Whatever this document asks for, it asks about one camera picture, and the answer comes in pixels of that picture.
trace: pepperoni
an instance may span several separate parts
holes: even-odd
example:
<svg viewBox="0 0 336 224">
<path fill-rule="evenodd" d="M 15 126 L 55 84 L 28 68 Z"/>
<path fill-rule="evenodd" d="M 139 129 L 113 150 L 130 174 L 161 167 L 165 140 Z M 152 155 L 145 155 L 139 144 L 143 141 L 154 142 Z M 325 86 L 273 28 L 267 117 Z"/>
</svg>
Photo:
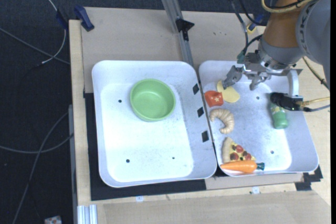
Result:
<svg viewBox="0 0 336 224">
<path fill-rule="evenodd" d="M 246 156 L 245 156 L 245 159 L 252 159 L 251 154 L 247 153 Z"/>
<path fill-rule="evenodd" d="M 230 160 L 231 161 L 236 161 L 238 159 L 239 159 L 239 156 L 238 156 L 237 153 L 233 152 L 233 153 L 230 154 Z"/>
<path fill-rule="evenodd" d="M 237 145 L 236 146 L 236 152 L 241 153 L 243 151 L 244 151 L 244 149 L 243 149 L 243 147 L 241 145 Z"/>
</svg>

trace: green bottle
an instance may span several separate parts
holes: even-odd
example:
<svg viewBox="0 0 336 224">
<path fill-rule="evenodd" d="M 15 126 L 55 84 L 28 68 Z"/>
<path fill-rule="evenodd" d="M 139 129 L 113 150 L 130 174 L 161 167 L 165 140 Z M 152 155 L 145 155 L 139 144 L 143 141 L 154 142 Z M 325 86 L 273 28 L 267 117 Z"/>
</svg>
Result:
<svg viewBox="0 0 336 224">
<path fill-rule="evenodd" d="M 271 103 L 270 106 L 273 122 L 274 122 L 274 128 L 275 129 L 284 129 L 288 126 L 288 121 L 286 119 L 286 112 L 284 108 L 277 106 L 274 103 Z"/>
</svg>

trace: dark background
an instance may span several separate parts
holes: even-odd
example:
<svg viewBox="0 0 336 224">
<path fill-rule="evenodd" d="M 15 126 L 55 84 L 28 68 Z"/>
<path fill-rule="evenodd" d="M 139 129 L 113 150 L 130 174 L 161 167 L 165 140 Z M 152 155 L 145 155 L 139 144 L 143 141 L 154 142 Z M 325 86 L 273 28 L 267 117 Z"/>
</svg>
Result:
<svg viewBox="0 0 336 224">
<path fill-rule="evenodd" d="M 52 0 L 67 19 L 75 5 L 163 9 L 161 0 Z M 264 14 L 260 0 L 243 0 L 252 14 Z M 181 10 L 232 13 L 228 0 L 179 0 Z M 0 0 L 0 28 L 50 54 L 56 53 L 63 29 L 47 0 Z M 59 57 L 69 61 L 68 40 Z M 0 145 L 36 151 L 54 123 L 68 111 L 70 66 L 55 60 L 34 68 L 48 57 L 0 32 Z M 56 127 L 46 148 L 69 135 L 68 118 Z M 0 149 L 0 222 L 12 223 L 29 179 L 35 155 Z M 69 144 L 41 154 L 17 223 L 43 223 L 61 215 L 72 223 Z"/>
</svg>

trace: wooden table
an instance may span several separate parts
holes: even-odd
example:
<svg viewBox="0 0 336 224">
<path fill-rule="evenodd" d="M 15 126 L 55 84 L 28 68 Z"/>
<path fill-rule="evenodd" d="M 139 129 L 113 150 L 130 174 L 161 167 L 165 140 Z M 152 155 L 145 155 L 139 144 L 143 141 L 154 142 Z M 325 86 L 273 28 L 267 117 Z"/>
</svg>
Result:
<svg viewBox="0 0 336 224">
<path fill-rule="evenodd" d="M 83 92 L 93 92 L 93 65 L 104 59 L 181 60 L 181 54 L 178 37 L 171 33 L 164 10 L 86 9 L 95 25 L 93 31 L 86 32 L 79 20 L 69 22 L 75 221 L 77 212 L 85 217 L 83 212 L 91 206 L 91 216 L 97 213 L 99 224 L 331 223 L 330 110 L 306 114 L 323 174 L 321 182 L 312 184 L 313 190 L 296 190 L 294 183 L 304 182 L 303 173 L 211 177 L 205 180 L 205 191 L 92 201 Z M 196 70 L 206 60 L 235 60 L 245 40 L 234 14 L 183 12 L 183 16 L 195 23 L 189 37 Z M 262 31 L 258 28 L 255 35 Z M 322 73 L 321 66 L 313 66 Z M 299 79 L 305 100 L 330 95 L 302 60 L 297 68 L 303 69 Z"/>
</svg>

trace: black fabric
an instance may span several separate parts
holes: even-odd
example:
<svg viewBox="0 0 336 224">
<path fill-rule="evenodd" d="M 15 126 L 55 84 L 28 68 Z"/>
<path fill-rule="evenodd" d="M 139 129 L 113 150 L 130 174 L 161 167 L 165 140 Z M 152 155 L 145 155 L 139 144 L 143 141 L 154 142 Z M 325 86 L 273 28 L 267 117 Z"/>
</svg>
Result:
<svg viewBox="0 0 336 224">
<path fill-rule="evenodd" d="M 69 19 L 75 18 L 75 5 L 163 9 L 161 0 L 52 1 Z M 228 0 L 178 1 L 181 10 L 233 13 Z M 265 13 L 260 0 L 242 1 L 249 13 Z M 239 4 L 236 7 L 242 12 Z M 63 39 L 63 29 L 48 0 L 0 0 L 0 28 L 50 54 L 57 52 Z M 68 39 L 59 57 L 70 61 Z M 70 67 L 55 60 L 36 67 L 46 59 L 0 31 L 0 145 L 37 150 L 50 128 L 72 104 Z M 46 147 L 66 138 L 68 129 L 67 120 L 62 121 Z M 33 162 L 33 155 L 0 150 L 1 223 L 12 223 Z M 17 223 L 43 223 L 44 218 L 55 215 L 61 215 L 63 223 L 72 223 L 71 193 L 67 143 L 40 156 Z"/>
<path fill-rule="evenodd" d="M 92 200 L 103 200 L 103 199 L 142 196 L 142 195 L 181 193 L 188 191 L 200 191 L 206 189 L 204 180 L 167 182 L 159 184 L 125 187 L 125 188 L 113 188 L 106 185 L 101 180 L 98 171 L 96 115 L 94 113 L 95 101 L 93 93 L 85 94 L 85 104 L 87 114 L 86 118 L 87 118 L 90 181 L 91 181 L 90 187 L 91 187 Z"/>
</svg>

